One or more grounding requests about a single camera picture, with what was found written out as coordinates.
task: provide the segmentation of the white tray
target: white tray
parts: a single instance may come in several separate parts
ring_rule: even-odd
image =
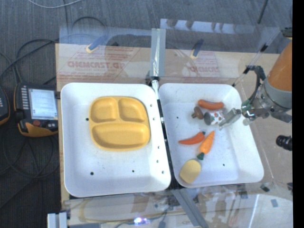
[[[264,168],[257,146],[250,127],[242,123],[243,116],[221,130],[216,125],[208,126],[203,120],[191,117],[199,99],[222,101],[226,112],[233,107],[240,109],[242,102],[235,88],[216,84],[163,84],[159,93],[174,175],[182,186],[198,188],[253,183],[263,178]],[[199,144],[182,145],[178,140],[194,136],[199,131],[205,131],[207,135],[212,130],[216,131],[212,148],[204,160],[199,161],[199,176],[188,184],[179,177],[179,173],[187,160],[196,159]]]
[[[146,107],[151,138],[141,149],[108,151],[92,141],[86,120],[91,103],[102,96],[129,96]],[[70,83],[61,90],[66,190],[75,197],[166,189],[171,181],[154,91],[142,84]]]

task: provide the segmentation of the orange carrot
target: orange carrot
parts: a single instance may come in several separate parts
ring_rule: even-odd
[[[214,140],[214,134],[215,131],[209,133],[209,135],[205,138],[205,140],[200,144],[199,146],[200,154],[197,156],[198,159],[203,160],[204,155],[210,151]]]
[[[210,102],[200,99],[198,101],[200,107],[209,109],[209,110],[218,110],[224,107],[224,103],[222,102]]]
[[[192,138],[179,140],[179,143],[191,145],[191,144],[196,144],[196,143],[203,141],[204,138],[205,138],[205,132],[199,132]]]

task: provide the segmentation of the device screen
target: device screen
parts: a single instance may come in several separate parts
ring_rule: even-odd
[[[28,89],[32,119],[58,120],[54,91]]]

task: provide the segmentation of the gray carpet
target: gray carpet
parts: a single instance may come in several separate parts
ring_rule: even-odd
[[[55,7],[76,0],[32,1]],[[0,85],[12,109],[16,81],[13,67],[6,68],[22,56],[13,65],[23,81],[55,84],[54,43],[29,52],[49,42],[48,39],[59,38],[61,28],[73,32],[88,26],[98,28],[102,23],[108,27],[150,30],[159,28],[161,19],[256,25],[264,1],[84,0],[46,9],[28,0],[0,0]],[[293,0],[269,0],[260,24],[280,29],[292,27],[292,5]],[[280,53],[285,45],[285,41],[274,41],[268,52]],[[19,134],[13,114],[11,121],[0,126],[1,151],[5,148],[6,157],[11,161],[19,157],[12,168],[4,154],[0,154],[1,228],[43,228],[47,225],[47,214],[61,210],[57,140],[56,135],[51,139],[28,140]]]

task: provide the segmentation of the handheld device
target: handheld device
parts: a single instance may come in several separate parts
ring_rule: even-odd
[[[10,117],[10,106],[7,95],[0,86],[0,125],[6,123]]]
[[[58,110],[54,85],[18,83],[14,109],[19,131],[27,137],[58,133]]]

